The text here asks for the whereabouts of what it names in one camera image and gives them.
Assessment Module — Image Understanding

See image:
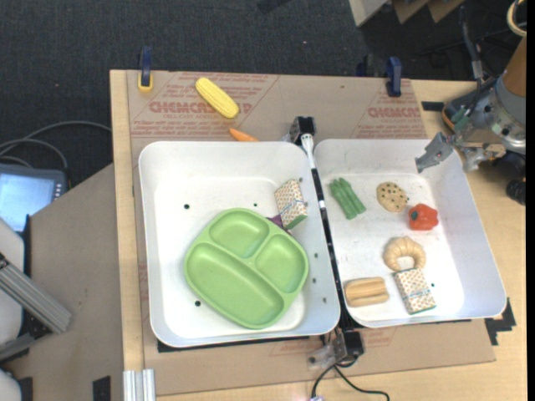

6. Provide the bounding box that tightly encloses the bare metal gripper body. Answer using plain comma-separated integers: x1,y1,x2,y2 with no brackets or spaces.
447,96,527,161

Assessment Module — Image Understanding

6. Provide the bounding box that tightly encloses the beige chocolate chip biscuit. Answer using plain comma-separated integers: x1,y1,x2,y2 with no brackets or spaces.
375,181,410,214

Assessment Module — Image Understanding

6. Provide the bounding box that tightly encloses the red bell pepper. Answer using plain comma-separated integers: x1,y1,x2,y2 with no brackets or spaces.
407,202,440,231

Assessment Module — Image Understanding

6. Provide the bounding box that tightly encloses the white plastic tray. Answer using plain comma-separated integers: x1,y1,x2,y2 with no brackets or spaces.
137,140,342,348
312,138,508,330

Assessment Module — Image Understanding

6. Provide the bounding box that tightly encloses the green asparagus bunch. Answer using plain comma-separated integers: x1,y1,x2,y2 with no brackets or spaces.
328,177,368,221

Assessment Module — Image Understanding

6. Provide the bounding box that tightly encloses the beige croissant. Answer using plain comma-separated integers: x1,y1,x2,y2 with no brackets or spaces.
382,236,428,272

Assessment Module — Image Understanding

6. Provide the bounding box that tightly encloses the thin black and white rod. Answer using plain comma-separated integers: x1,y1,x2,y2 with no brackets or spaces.
300,133,349,334

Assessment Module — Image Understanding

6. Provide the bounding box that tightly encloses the patterned small carton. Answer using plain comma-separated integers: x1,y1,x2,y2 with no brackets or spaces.
273,178,309,231
392,266,438,316

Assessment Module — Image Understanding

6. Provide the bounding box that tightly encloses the tan hot dog bun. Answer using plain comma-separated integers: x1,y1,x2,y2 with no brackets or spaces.
343,276,391,308

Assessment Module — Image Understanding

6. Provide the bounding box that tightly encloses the purple flat piece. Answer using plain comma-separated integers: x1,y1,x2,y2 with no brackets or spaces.
266,214,292,236

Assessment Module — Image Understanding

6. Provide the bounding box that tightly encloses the brown cardboard board red print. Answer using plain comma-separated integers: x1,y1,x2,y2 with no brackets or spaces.
125,69,498,397

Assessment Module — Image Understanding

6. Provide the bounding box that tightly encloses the orange carrot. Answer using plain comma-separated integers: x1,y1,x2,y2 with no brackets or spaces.
228,127,260,144

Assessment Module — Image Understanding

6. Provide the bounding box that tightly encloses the yellow corn cob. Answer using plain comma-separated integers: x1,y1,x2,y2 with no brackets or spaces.
194,76,241,120

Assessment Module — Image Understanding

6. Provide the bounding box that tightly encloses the green divided plate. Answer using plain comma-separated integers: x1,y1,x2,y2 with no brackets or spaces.
183,207,311,331

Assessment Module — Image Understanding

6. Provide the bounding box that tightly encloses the black block with thin wires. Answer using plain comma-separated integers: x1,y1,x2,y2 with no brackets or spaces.
288,115,317,144
306,329,366,370

